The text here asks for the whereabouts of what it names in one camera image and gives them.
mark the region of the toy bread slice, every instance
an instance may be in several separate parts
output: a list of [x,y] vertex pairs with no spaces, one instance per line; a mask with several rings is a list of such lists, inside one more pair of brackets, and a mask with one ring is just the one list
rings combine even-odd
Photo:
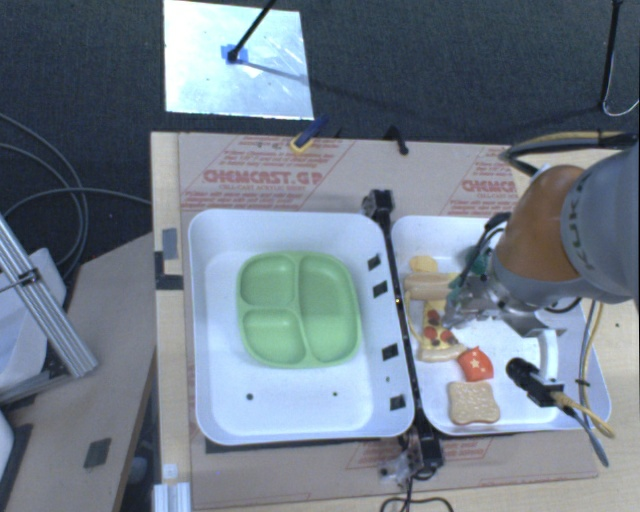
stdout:
[[500,419],[500,408],[487,381],[450,382],[449,417],[456,425],[469,423],[495,423]]

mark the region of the black connector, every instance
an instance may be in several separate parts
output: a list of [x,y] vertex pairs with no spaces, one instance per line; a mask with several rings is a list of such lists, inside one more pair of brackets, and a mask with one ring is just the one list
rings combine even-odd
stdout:
[[564,384],[544,380],[540,377],[538,368],[519,357],[507,363],[507,375],[516,386],[524,389],[527,396],[539,407],[555,407],[556,401],[551,393],[564,390]]

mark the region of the green plate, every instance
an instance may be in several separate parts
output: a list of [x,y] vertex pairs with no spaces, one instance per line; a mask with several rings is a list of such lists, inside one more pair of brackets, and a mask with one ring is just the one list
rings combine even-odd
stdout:
[[360,345],[355,287],[333,256],[302,251],[254,256],[240,269],[236,299],[242,342],[267,365],[337,365]]

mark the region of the black rod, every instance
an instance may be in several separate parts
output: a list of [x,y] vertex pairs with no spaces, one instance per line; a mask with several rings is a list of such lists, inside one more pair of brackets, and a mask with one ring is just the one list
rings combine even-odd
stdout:
[[602,90],[600,91],[600,106],[604,106],[607,93],[609,92],[609,82],[611,81],[613,67],[613,52],[616,46],[616,34],[618,32],[618,17],[620,15],[622,2],[623,0],[612,0],[613,10],[611,11],[611,25],[609,25],[609,41],[607,42],[607,58],[604,63]]
[[247,30],[247,32],[242,36],[242,39],[240,39],[240,42],[235,46],[233,50],[231,50],[227,54],[227,61],[236,62],[238,60],[238,54],[240,53],[240,50],[242,50],[242,47],[246,44],[246,42],[249,40],[251,35],[258,28],[258,25],[260,25],[260,22],[264,19],[264,17],[267,14],[269,14],[269,11],[271,10],[271,8],[274,6],[275,3],[276,3],[276,0],[269,0],[269,2],[267,2],[267,5],[265,5],[264,9],[262,9],[262,12],[258,14],[258,17],[255,19],[253,24],[249,27],[249,30]]

